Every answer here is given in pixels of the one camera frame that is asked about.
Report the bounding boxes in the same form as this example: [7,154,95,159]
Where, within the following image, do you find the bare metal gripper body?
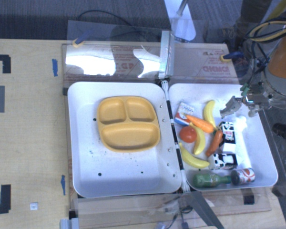
[241,84,277,111]

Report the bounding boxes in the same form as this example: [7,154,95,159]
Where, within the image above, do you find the yellow banana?
[189,122,206,156]
[178,142,211,169]
[203,100,218,130]

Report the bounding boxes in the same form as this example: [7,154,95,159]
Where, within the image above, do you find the cow print milk carton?
[218,121,237,154]
[208,153,239,171]

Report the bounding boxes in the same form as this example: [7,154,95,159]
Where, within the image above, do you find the orange carrot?
[205,130,224,158]
[184,114,215,134]

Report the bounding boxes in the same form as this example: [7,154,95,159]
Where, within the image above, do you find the white plastic tray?
[67,81,183,198]
[168,83,279,192]

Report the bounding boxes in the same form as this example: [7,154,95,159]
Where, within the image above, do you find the red white blue carton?
[174,101,195,126]

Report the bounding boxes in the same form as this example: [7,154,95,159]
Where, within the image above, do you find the red tomato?
[179,125,198,144]

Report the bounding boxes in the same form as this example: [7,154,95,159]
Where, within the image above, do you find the brown cardboard board red print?
[61,41,272,224]

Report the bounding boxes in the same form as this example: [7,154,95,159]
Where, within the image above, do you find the thin black and white rod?
[160,80,191,193]

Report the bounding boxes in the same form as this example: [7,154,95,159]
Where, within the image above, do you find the red and white can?
[230,167,256,186]

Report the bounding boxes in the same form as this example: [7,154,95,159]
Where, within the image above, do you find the green bottle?
[193,173,232,189]

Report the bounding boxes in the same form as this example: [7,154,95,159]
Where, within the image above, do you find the person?
[220,0,281,42]

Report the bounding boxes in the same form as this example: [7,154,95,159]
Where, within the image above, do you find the yellow divided plate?
[96,95,161,153]

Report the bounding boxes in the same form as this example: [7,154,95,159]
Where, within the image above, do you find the black cylinder on white bracket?
[272,122,286,142]

